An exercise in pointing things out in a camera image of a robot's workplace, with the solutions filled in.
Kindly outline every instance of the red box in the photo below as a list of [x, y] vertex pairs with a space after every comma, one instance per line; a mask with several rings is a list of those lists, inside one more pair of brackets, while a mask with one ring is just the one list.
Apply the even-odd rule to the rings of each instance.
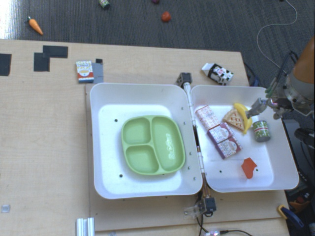
[[236, 154], [242, 150], [242, 146], [236, 140], [234, 136], [216, 145], [216, 149], [219, 152], [222, 159]]
[[215, 145], [223, 142], [226, 139], [231, 138], [234, 135], [226, 122], [221, 123], [219, 126], [208, 130], [207, 134]]
[[220, 124], [218, 118], [212, 112], [211, 108], [208, 105], [201, 109], [198, 109], [196, 111], [196, 115], [207, 131]]

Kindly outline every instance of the black cable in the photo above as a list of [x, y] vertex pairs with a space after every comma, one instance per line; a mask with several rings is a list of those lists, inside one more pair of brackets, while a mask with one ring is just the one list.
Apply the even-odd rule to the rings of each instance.
[[197, 218], [197, 222], [198, 222], [198, 224], [200, 226], [199, 236], [201, 236], [202, 230], [204, 230], [206, 233], [208, 233], [208, 231], [203, 228], [203, 214], [201, 215], [201, 223], [199, 222], [198, 218]]
[[284, 58], [284, 60], [283, 60], [283, 62], [282, 62], [282, 65], [281, 65], [281, 67], [280, 67], [279, 73], [277, 74], [277, 77], [276, 77], [276, 78], [277, 78], [277, 79], [276, 79], [276, 82], [279, 82], [282, 73], [284, 73], [285, 75], [287, 75], [287, 73], [286, 73], [285, 70], [284, 70], [284, 67], [285, 67], [287, 61], [289, 60], [289, 57], [291, 57], [290, 55], [291, 55], [291, 51], [286, 54], [286, 56], [285, 56], [285, 58]]
[[200, 226], [200, 228], [201, 228], [203, 231], [205, 231], [206, 233], [208, 233], [208, 231], [203, 227], [203, 219], [202, 219], [202, 224], [199, 222], [198, 217], [196, 217], [196, 219], [197, 219], [197, 222], [198, 222], [198, 225]]
[[299, 59], [299, 56], [294, 52], [294, 51], [291, 51], [291, 59], [292, 59], [292, 61], [294, 62], [294, 64], [298, 61], [298, 59]]
[[251, 72], [251, 74], [254, 76], [254, 82], [251, 84], [251, 86], [257, 86], [257, 87], [259, 87], [260, 86], [260, 81], [259, 81], [259, 78], [256, 76], [256, 74], [254, 73], [254, 71], [251, 69], [251, 67], [247, 64], [247, 63], [245, 63], [244, 62], [244, 65], [245, 65], [245, 67]]
[[242, 230], [224, 230], [224, 231], [220, 231], [220, 234], [226, 234], [226, 233], [230, 233], [230, 232], [240, 232], [240, 233], [244, 233], [248, 236], [253, 236], [245, 231], [242, 231]]
[[303, 155], [304, 155], [304, 157], [305, 157], [307, 163], [309, 164], [309, 166], [311, 167], [311, 169], [314, 170], [314, 167], [311, 165], [311, 163], [309, 162], [309, 159], [307, 158], [307, 156], [306, 156], [306, 154], [305, 154], [305, 150], [304, 150], [304, 148], [303, 148], [302, 142], [300, 142], [300, 145], [301, 145], [301, 150], [302, 150], [302, 152], [303, 152]]

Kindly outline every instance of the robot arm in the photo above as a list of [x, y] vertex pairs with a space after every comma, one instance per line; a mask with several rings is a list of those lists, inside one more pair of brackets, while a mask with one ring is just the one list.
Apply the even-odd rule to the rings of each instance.
[[267, 99], [257, 99], [247, 112], [247, 118], [259, 115], [268, 106], [275, 112], [274, 119], [279, 119], [285, 112], [296, 110], [304, 116], [314, 111], [314, 37], [308, 42], [293, 71], [287, 75], [285, 85], [278, 86], [282, 70], [266, 90]]

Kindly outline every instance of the small can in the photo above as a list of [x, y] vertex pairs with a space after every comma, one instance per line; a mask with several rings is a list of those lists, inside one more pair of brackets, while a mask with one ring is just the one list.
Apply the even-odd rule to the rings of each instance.
[[267, 122], [265, 120], [259, 120], [252, 124], [257, 142], [262, 143], [270, 140], [270, 133]]
[[108, 0], [98, 0], [98, 3], [102, 8], [108, 9], [110, 7], [109, 1]]

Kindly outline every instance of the green plastic plate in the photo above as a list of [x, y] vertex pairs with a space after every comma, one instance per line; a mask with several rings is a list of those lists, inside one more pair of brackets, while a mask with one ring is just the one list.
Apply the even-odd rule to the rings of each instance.
[[127, 120], [122, 143], [128, 166], [142, 175], [171, 173], [182, 168], [185, 149], [177, 124], [166, 116]]

